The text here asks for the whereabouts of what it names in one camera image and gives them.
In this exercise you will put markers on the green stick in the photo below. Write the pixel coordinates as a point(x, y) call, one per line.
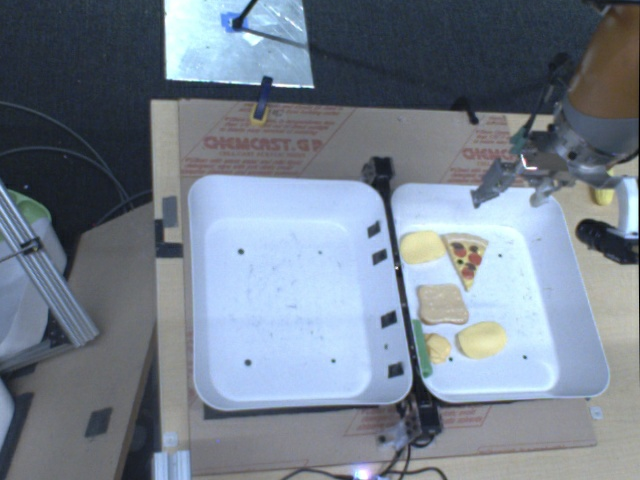
point(422, 350)

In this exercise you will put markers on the white plastic tray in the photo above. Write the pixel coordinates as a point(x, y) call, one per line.
point(520, 318)
point(290, 293)

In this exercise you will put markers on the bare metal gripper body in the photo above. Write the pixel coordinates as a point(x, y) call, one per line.
point(555, 158)

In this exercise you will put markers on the pizza slice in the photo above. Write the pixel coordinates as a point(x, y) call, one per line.
point(467, 260)

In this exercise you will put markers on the yellow oval bread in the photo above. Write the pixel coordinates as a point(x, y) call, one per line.
point(422, 248)
point(481, 340)

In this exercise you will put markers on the thin black rod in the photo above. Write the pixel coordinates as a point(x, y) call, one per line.
point(401, 278)

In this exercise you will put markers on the small yellow croissant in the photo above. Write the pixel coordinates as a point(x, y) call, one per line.
point(438, 349)

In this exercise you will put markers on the yellow corn cob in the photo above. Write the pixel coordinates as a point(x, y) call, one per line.
point(603, 194)

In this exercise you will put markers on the brown cardboard board red print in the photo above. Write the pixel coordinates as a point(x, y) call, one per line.
point(310, 138)

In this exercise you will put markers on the black cylinder on white bracket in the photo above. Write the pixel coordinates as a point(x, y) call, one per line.
point(607, 240)

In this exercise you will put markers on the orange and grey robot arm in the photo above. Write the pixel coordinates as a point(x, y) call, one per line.
point(607, 58)

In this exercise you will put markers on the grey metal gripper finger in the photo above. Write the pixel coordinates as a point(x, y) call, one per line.
point(492, 183)
point(545, 190)

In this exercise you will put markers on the brown toast slice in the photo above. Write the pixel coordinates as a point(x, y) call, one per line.
point(441, 304)

